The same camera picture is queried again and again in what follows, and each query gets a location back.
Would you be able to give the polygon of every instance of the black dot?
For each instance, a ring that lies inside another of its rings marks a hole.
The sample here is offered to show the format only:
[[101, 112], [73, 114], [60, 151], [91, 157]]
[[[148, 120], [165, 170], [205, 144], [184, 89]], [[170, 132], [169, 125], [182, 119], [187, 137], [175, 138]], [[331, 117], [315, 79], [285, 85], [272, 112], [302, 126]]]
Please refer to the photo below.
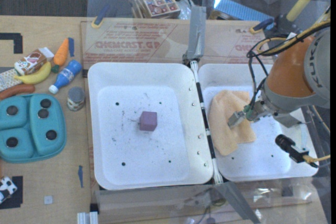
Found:
[[57, 137], [57, 133], [54, 131], [54, 130], [49, 130], [47, 133], [46, 133], [46, 138], [48, 140], [54, 140], [56, 139]]
[[15, 137], [10, 137], [6, 141], [6, 145], [8, 147], [16, 147], [18, 143], [19, 143], [19, 141]]
[[46, 109], [39, 110], [37, 112], [37, 114], [38, 114], [38, 117], [41, 118], [41, 119], [45, 119], [45, 118], [47, 118], [49, 116], [49, 112]]
[[40, 105], [44, 108], [47, 109], [51, 106], [51, 101], [49, 99], [43, 99], [40, 103]]
[[9, 115], [9, 116], [16, 115], [18, 111], [19, 111], [19, 109], [14, 105], [9, 106], [6, 110], [7, 115]]

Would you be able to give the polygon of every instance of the blue bottle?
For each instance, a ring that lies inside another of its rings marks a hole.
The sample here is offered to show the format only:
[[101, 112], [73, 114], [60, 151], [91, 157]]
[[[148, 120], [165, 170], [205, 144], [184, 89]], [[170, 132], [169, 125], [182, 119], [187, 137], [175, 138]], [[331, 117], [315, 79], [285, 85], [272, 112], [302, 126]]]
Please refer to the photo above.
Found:
[[68, 85], [81, 69], [82, 65], [78, 61], [70, 61], [68, 65], [57, 75], [56, 82], [49, 87], [49, 92], [56, 94], [59, 88]]

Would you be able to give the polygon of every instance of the purple block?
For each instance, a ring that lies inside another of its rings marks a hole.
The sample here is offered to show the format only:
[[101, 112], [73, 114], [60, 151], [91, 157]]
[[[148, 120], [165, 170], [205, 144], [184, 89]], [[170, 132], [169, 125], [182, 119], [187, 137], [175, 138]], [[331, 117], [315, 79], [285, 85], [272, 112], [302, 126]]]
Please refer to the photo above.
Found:
[[143, 111], [140, 116], [140, 130], [141, 131], [154, 131], [157, 127], [157, 113]]

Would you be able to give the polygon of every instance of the chocolate milk carton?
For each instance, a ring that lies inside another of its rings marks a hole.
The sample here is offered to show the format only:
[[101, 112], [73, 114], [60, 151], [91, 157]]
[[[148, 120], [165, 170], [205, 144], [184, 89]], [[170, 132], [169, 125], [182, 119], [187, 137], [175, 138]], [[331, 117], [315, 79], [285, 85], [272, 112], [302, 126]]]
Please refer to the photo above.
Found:
[[32, 53], [14, 64], [15, 70], [21, 75], [36, 72], [44, 63], [51, 61], [54, 54], [47, 48], [34, 50]]

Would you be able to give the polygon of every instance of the toy hot dog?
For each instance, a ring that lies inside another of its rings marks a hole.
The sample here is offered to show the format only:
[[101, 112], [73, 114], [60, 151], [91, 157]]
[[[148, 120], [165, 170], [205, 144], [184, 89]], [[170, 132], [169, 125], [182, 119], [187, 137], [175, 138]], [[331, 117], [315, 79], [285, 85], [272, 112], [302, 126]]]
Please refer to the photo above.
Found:
[[0, 92], [0, 101], [2, 99], [11, 97], [19, 93], [32, 93], [35, 91], [35, 86], [32, 84], [20, 84], [10, 87], [2, 92]]

